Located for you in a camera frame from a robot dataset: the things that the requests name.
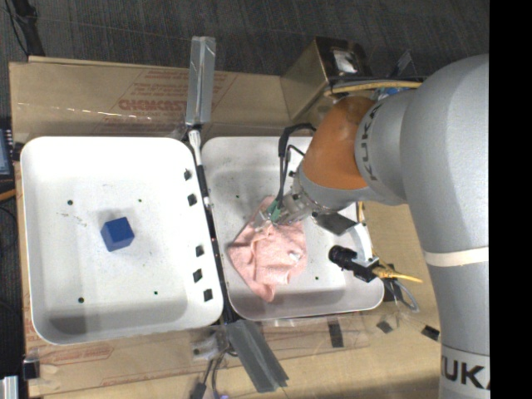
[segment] gray carpet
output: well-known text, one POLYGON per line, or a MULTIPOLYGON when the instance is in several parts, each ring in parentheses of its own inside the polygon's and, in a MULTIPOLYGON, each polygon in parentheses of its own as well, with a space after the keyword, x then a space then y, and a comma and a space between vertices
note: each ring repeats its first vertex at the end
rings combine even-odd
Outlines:
MULTIPOLYGON (((489 51, 490 0, 30 0, 50 57, 187 67, 190 38, 217 40, 216 68, 283 74, 314 36, 352 39, 374 74, 410 49, 418 75, 489 51)), ((0 117, 7 63, 23 61, 0 2, 0 117)), ((2 246, 14 240, 0 214, 2 246)), ((20 308, 15 248, 2 249, 0 299, 20 308)), ((17 318, 0 309, 0 377, 17 370, 17 318)))

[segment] pink towel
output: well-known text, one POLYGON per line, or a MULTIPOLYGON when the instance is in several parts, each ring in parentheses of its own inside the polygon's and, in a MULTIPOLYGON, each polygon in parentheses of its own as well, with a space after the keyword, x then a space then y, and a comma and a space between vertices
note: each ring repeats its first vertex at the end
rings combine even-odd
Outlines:
POLYGON ((246 224, 228 252, 234 267, 251 290, 266 302, 272 302, 276 285, 286 285, 290 278, 307 266, 307 245, 303 223, 268 224, 256 232, 252 223, 260 209, 266 209, 273 197, 266 197, 246 224))

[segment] blue block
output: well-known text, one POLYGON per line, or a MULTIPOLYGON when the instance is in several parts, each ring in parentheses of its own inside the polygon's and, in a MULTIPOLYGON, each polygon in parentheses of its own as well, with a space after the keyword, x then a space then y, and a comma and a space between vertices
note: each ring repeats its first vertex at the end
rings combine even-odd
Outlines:
POLYGON ((108 251, 123 249, 133 241, 135 234, 131 230, 130 224, 126 217, 110 220, 101 228, 101 237, 108 251))

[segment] black stand leg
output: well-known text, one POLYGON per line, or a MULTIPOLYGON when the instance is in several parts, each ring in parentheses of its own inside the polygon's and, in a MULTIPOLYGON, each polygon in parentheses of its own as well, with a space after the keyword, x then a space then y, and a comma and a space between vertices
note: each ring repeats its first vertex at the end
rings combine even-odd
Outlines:
POLYGON ((28 0, 11 0, 15 8, 15 19, 20 26, 29 55, 44 56, 41 38, 37 31, 37 11, 30 5, 28 0))

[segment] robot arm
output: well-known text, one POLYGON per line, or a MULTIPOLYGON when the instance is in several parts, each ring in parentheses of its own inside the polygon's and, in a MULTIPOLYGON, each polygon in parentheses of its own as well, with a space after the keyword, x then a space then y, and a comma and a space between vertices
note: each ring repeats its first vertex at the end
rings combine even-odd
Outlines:
POLYGON ((416 91, 341 100, 313 137, 280 220, 361 200, 409 204, 440 314, 445 399, 490 397, 488 76, 483 55, 416 91))

